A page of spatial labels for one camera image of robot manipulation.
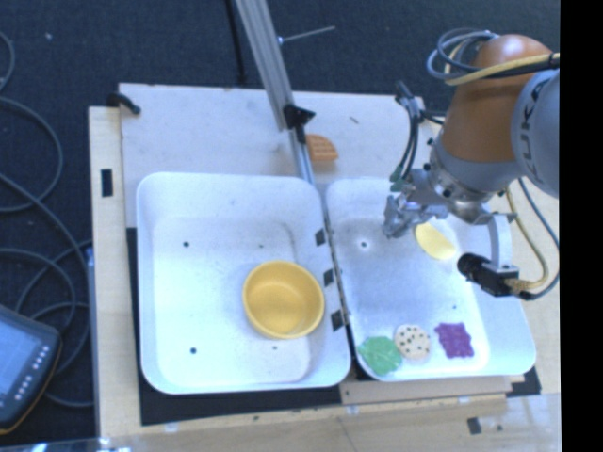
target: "orange object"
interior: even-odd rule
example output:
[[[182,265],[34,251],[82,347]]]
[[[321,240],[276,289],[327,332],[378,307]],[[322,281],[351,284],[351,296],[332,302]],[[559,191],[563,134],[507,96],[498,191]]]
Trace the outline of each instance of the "orange object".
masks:
[[[328,138],[317,134],[306,134],[305,140],[311,161],[335,161],[339,157],[337,149]]]
[[[472,65],[485,68],[524,57],[550,54],[537,40],[503,35],[487,41]],[[453,156],[471,162],[514,161],[511,118],[519,93],[533,73],[481,79],[459,86],[452,98],[442,144]]]

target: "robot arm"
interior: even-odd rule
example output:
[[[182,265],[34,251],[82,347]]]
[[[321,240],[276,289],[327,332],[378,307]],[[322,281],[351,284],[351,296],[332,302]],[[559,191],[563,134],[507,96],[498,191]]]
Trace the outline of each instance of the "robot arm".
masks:
[[[400,237],[417,224],[448,214],[487,225],[491,260],[468,254],[459,261],[459,270],[489,293],[509,295],[505,280],[518,275],[506,252],[513,215],[490,213],[485,204],[523,176],[559,198],[559,56],[518,35],[469,32],[447,37],[438,42],[440,54],[447,44],[456,45],[460,53],[469,43],[480,47],[471,65],[460,64],[465,72],[431,70],[458,88],[432,145],[430,162],[422,169],[398,169],[392,176],[392,190],[399,195],[387,199],[383,231]],[[420,111],[404,86],[398,100],[413,123]]]

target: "metal rod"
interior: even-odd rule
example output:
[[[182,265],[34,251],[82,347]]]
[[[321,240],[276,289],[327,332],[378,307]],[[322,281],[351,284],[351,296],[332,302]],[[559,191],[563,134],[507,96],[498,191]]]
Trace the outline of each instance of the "metal rod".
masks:
[[[297,40],[297,39],[305,39],[306,37],[313,37],[318,34],[323,34],[325,32],[331,32],[335,30],[334,25],[325,26],[323,28],[318,28],[316,30],[310,30],[309,32],[303,32],[302,34],[291,35],[290,37],[279,37],[279,43],[283,45],[285,42]]]
[[[288,129],[285,107],[294,105],[293,92],[286,73],[279,38],[274,31],[266,0],[235,0],[245,32],[252,47],[253,58],[267,91],[276,124],[280,130]],[[291,148],[302,179],[314,184],[314,174],[308,150],[299,142],[295,132],[290,132]]]

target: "yellow bowl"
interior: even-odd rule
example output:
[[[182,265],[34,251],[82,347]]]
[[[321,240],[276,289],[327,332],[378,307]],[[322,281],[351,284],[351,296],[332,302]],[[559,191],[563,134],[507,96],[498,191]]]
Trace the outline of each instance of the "yellow bowl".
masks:
[[[243,284],[243,305],[253,327],[269,338],[299,338],[324,314],[324,296],[314,276],[288,261],[269,261]]]

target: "black clip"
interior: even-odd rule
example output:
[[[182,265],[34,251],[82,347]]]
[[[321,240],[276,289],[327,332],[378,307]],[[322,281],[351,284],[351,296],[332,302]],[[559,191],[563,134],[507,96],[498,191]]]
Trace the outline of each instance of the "black clip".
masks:
[[[287,104],[283,108],[283,113],[285,114],[286,126],[289,129],[295,129],[298,142],[305,144],[303,126],[317,115],[316,112],[296,107],[293,104]]]
[[[401,82],[396,82],[396,102],[406,109],[411,119],[423,122],[423,115],[415,95]]]
[[[106,105],[108,107],[119,107],[120,105],[124,105],[129,108],[133,114],[140,113],[140,107],[135,105],[128,97],[120,92],[111,92],[109,95],[107,95]]]

